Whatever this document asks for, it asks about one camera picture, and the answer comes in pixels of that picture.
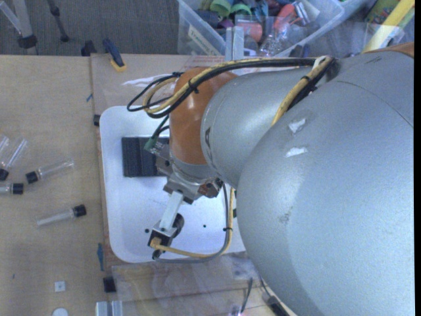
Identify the clear plastic storage bin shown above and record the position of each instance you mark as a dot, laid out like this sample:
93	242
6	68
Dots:
197	41

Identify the black ribbed rectangular block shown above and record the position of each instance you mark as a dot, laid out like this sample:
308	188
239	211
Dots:
138	156

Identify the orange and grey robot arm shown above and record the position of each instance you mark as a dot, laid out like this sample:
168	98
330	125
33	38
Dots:
312	176

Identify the white plastic tray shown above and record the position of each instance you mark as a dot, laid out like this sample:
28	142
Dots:
131	209

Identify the clear vial with black cap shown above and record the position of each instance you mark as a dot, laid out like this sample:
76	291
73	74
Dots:
16	188
3	174
52	169
79	211

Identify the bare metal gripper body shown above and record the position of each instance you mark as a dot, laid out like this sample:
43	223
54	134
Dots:
192	189

